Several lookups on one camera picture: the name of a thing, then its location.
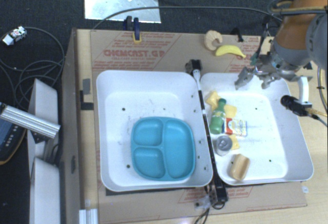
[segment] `black device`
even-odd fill
[[[21,144],[26,129],[0,118],[0,165],[8,162]]]

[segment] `black carpet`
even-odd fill
[[[159,5],[243,6],[266,10],[270,0],[159,0]],[[239,27],[243,34],[260,35],[264,15],[231,10],[165,10],[161,24],[141,24],[141,30],[159,32],[205,33],[210,29],[228,34]],[[66,50],[73,27],[92,28],[98,21],[84,18],[84,0],[1,0],[0,35],[18,25],[45,29],[56,36]],[[122,29],[122,23],[103,23],[101,29]],[[13,48],[0,46],[0,59],[11,67],[24,68],[40,59],[60,60],[56,43],[46,35],[30,31],[28,37]],[[7,70],[14,85],[17,72]],[[13,93],[0,69],[0,101],[11,105]],[[27,142],[23,141],[14,157],[0,166],[0,224],[29,222],[29,177]]]

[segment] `blue plate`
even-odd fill
[[[170,117],[146,117],[132,129],[131,154],[134,170],[142,177],[177,181],[195,169],[195,144],[191,128]]]

